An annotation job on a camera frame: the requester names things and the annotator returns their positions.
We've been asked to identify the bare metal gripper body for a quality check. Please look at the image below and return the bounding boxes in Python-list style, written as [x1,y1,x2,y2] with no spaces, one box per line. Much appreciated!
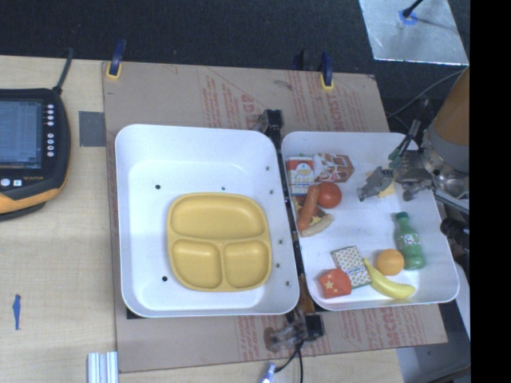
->
[392,149,471,199]

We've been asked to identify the pale yellow wedge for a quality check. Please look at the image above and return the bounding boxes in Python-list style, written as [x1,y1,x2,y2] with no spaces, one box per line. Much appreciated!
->
[366,168,397,199]

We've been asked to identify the white and brown packet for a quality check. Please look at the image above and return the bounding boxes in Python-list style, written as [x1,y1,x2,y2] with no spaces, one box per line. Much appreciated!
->
[313,152,356,184]

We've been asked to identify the white plastic tray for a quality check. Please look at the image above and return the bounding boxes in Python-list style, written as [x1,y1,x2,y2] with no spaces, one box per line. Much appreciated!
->
[114,124,301,319]
[280,131,461,312]

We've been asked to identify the red tomato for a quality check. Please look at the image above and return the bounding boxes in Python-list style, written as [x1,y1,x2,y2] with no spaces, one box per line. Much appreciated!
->
[316,181,343,210]

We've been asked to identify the green bottle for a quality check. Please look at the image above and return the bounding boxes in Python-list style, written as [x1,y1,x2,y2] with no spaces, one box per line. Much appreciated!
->
[394,211,427,271]

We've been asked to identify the pizza slice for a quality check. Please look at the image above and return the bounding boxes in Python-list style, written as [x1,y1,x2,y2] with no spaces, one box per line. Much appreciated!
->
[292,195,336,239]

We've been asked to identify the orange carrot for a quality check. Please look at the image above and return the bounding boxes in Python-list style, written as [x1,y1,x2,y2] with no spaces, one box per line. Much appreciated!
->
[296,184,322,232]

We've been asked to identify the red and white carton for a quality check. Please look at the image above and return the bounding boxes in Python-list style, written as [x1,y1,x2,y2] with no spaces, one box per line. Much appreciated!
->
[285,156,317,197]

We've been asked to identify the orange fruit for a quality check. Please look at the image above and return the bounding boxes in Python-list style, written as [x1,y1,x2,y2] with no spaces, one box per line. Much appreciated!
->
[374,248,406,277]

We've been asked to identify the white carton with orange print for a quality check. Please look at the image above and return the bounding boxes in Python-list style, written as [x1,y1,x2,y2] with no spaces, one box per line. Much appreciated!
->
[330,245,374,290]

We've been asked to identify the yellow banana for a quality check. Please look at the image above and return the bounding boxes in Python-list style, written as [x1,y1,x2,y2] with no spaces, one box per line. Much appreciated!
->
[362,258,417,300]

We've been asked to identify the red packet with yellow star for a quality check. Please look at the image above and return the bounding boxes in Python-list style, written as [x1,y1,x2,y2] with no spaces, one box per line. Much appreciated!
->
[318,268,354,299]

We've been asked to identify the yellow divided plate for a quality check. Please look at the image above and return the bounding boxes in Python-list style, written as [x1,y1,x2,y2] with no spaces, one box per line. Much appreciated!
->
[165,191,274,294]

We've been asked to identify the brown cardboard board red print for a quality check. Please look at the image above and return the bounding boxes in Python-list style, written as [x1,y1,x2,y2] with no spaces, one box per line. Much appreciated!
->
[101,61,450,374]

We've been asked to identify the black cylinder on white bracket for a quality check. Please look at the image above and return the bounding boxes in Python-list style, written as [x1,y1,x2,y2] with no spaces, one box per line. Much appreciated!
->
[434,190,471,255]

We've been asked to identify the black block with thin wires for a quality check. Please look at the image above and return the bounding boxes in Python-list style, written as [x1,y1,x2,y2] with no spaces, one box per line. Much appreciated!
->
[257,109,285,136]
[263,311,325,353]

